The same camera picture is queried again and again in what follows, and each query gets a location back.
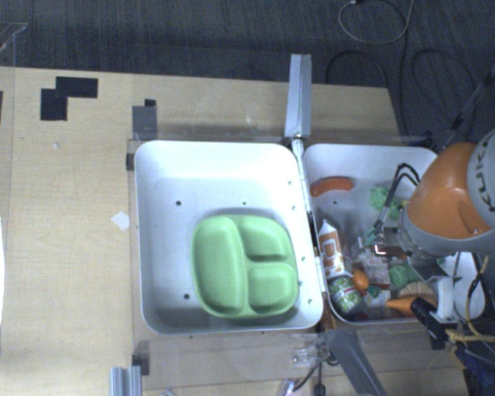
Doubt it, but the small orange toy carrot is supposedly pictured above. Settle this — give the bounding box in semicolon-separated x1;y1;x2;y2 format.
351;267;370;292

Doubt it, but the red toy sausage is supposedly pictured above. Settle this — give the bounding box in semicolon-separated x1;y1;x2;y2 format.
309;176;355;198

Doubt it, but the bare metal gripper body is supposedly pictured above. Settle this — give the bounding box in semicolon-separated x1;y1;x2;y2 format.
373;224;416;262

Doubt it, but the white and red packet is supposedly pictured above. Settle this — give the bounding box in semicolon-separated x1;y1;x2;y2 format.
360;248;394;289

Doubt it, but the white and orange carton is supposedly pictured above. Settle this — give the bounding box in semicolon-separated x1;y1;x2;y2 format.
317;219;348;281

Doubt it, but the green divided plate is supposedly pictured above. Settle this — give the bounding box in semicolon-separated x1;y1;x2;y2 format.
191;215;300;318

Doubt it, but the white plastic tray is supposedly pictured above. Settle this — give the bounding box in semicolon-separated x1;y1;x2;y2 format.
303;143;487;326
134;139;325;337

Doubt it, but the black cylinder on white bracket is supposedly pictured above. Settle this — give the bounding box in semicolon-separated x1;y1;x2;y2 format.
410;276;463;351

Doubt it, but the green toy broccoli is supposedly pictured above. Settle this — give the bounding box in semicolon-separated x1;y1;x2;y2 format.
368;185;403;221

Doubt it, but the green rounded toy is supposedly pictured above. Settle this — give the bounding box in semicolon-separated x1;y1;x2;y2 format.
387;263;418;290

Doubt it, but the green and white can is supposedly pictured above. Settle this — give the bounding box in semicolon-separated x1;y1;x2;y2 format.
328;275;366;315

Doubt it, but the long orange toy carrot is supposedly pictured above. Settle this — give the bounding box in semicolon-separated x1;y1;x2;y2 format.
385;296;427;317

